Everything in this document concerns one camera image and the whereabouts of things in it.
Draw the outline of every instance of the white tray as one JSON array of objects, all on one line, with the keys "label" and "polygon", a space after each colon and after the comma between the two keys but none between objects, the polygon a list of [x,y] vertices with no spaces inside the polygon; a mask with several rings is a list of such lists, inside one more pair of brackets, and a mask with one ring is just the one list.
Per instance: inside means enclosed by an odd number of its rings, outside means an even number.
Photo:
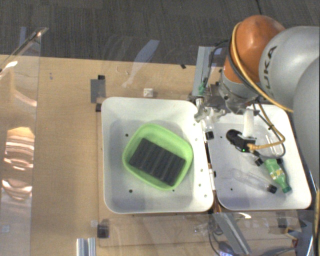
[{"label": "white tray", "polygon": [[[235,129],[242,132],[244,128],[242,115],[227,114],[214,124],[214,139],[209,141],[212,169],[216,173],[214,183],[218,199],[225,208],[233,211],[305,209],[311,203],[311,193],[289,118],[282,109],[274,105],[265,105],[264,109],[271,122],[286,138],[284,143],[286,154],[283,162],[292,191],[284,194],[280,186],[277,186],[277,192],[272,194],[251,188],[230,177],[228,171],[236,168],[272,181],[264,166],[257,167],[250,164],[244,157],[246,153],[238,151],[226,139],[228,130]],[[258,137],[257,145],[267,142],[262,139],[266,134],[272,137],[274,142],[277,141],[274,134],[268,130],[268,126],[257,116],[254,118],[253,134]],[[261,153],[266,155],[267,150],[264,149]]]},{"label": "white tray", "polygon": [[[182,100],[111,97],[102,104],[104,201],[118,214],[204,212],[214,201],[197,108]],[[193,162],[174,191],[161,191],[130,174],[122,163],[125,146],[145,123],[161,125],[193,148]]]}]

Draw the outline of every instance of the glass barrier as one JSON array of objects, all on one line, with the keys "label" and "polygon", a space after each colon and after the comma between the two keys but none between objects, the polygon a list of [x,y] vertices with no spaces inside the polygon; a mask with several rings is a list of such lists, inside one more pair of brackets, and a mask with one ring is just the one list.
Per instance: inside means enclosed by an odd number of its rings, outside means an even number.
[{"label": "glass barrier", "polygon": [[99,239],[97,252],[308,256],[312,255],[312,218],[312,211],[115,217],[99,225],[104,238]]},{"label": "glass barrier", "polygon": [[0,255],[30,255],[41,36],[36,29],[0,65]]}]

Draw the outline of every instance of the wooden table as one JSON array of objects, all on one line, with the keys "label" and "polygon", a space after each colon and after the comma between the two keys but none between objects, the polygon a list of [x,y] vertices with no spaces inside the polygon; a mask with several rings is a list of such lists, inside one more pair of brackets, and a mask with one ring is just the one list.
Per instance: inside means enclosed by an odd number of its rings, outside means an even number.
[{"label": "wooden table", "polygon": [[[100,113],[91,103],[90,80],[104,75],[107,97],[142,98],[143,88],[153,88],[156,98],[185,100],[192,91],[194,74],[195,66],[183,69],[173,64],[40,58],[32,256],[75,255],[77,238],[97,236],[94,224],[102,220],[105,209],[99,172]],[[217,75],[215,69],[212,83]],[[283,245],[278,239],[273,243]],[[201,239],[139,246],[99,246],[97,242],[96,252],[98,256],[213,255],[209,243]]]}]

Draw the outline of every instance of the black sponge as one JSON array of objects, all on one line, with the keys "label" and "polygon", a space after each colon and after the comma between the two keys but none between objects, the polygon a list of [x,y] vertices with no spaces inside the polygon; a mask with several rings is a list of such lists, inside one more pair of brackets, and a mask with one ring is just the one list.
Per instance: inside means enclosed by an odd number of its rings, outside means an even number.
[{"label": "black sponge", "polygon": [[173,186],[186,160],[143,138],[129,164]]}]

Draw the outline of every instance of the green plastic container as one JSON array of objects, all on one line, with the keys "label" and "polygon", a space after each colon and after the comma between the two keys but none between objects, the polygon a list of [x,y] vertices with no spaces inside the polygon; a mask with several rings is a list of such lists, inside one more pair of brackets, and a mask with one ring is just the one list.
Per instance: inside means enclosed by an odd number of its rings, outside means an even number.
[{"label": "green plastic container", "polygon": [[[131,157],[135,153],[138,145],[140,144],[143,138],[185,160],[185,164],[182,167],[182,170],[180,171],[174,185],[170,186],[160,181],[159,179],[151,176],[150,174],[142,170],[139,170],[138,168],[135,168],[129,164]],[[194,153],[191,145],[183,138],[158,124],[146,123],[143,124],[134,133],[129,143],[126,145],[122,154],[122,162],[125,166],[125,169],[137,178],[139,178],[140,180],[159,190],[167,191],[173,190],[182,182],[190,168],[193,157]]]}]

